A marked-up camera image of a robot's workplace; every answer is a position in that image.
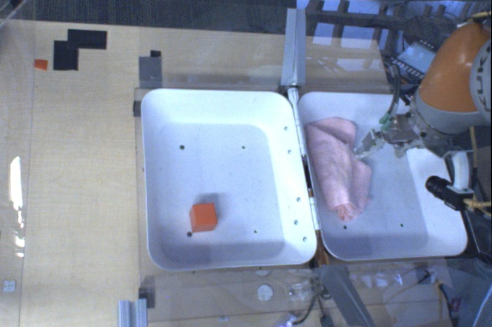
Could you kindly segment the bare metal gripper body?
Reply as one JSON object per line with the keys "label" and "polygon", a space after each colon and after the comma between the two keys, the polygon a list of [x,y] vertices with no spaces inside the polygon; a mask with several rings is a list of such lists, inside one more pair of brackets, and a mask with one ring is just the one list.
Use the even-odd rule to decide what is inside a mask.
{"label": "bare metal gripper body", "polygon": [[410,112],[388,116],[381,123],[383,140],[393,146],[396,158],[403,158],[410,149],[424,147],[420,135],[412,125]]}

